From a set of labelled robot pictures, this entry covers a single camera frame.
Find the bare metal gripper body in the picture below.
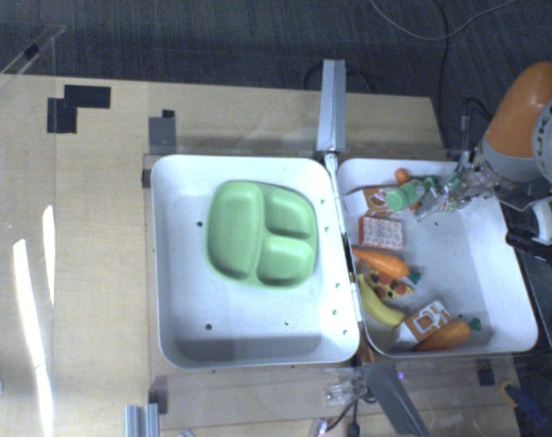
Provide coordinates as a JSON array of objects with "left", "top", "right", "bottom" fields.
[{"left": 449, "top": 161, "right": 499, "bottom": 205}]

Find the green plastic bottle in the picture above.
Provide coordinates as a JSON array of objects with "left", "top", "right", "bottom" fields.
[{"left": 384, "top": 176, "right": 441, "bottom": 213}]

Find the orange patterned packet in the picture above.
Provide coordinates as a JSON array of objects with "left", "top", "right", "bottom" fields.
[{"left": 358, "top": 215, "right": 405, "bottom": 250}]

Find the white and orange carton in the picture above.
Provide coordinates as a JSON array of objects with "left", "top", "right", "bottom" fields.
[{"left": 342, "top": 186, "right": 392, "bottom": 219}]

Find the white plastic tray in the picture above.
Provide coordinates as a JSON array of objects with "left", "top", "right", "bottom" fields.
[
  {"left": 336, "top": 158, "right": 540, "bottom": 360},
  {"left": 149, "top": 154, "right": 362, "bottom": 371}
]

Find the pizza slice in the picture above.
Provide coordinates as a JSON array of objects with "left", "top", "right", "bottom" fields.
[{"left": 363, "top": 266, "right": 416, "bottom": 301}]

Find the orange carton with white print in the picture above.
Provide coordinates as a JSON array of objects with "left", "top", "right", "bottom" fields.
[{"left": 400, "top": 300, "right": 454, "bottom": 348}]

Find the yellow banana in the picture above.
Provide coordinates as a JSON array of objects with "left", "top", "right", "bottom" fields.
[{"left": 356, "top": 272, "right": 407, "bottom": 328}]

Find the green divided plate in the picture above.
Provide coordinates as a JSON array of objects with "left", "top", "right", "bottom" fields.
[{"left": 204, "top": 179, "right": 320, "bottom": 291}]

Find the black cylinder on white bracket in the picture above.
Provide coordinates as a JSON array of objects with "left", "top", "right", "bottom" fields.
[{"left": 505, "top": 196, "right": 552, "bottom": 260}]

